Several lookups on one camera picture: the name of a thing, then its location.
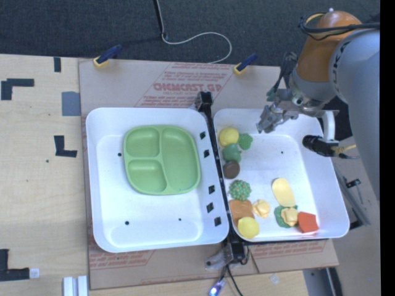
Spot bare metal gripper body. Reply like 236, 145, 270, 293
270, 88, 328, 120

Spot green toy lettuce leaf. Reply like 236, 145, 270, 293
237, 133, 254, 152
273, 205, 299, 229

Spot yellow toy lemon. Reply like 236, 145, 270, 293
236, 216, 260, 240
218, 126, 240, 148

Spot white plastic tray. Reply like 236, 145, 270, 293
212, 107, 351, 244
85, 107, 230, 254

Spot green toy pepper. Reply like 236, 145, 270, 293
222, 142, 243, 164

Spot brown toy biscuit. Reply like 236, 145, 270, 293
222, 160, 241, 180

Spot thin black rod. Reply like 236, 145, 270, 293
204, 109, 236, 247

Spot yellow oval toy slice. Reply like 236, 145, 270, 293
271, 177, 297, 208

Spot green toy peas with carrots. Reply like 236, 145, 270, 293
228, 179, 252, 202

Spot pale yellow toy pasta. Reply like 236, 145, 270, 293
251, 199, 272, 219
280, 207, 299, 228

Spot green divided plate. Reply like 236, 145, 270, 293
123, 124, 202, 196

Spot orange-brown toy bread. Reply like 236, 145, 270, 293
228, 199, 256, 227

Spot orange-red toy wedge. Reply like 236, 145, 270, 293
296, 211, 320, 234

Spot brown cardboard board red print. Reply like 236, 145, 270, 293
78, 59, 340, 291

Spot black cylinder on white bracket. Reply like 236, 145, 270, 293
302, 109, 341, 158

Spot black block with thin wires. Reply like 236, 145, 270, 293
222, 240, 248, 264
195, 91, 215, 113

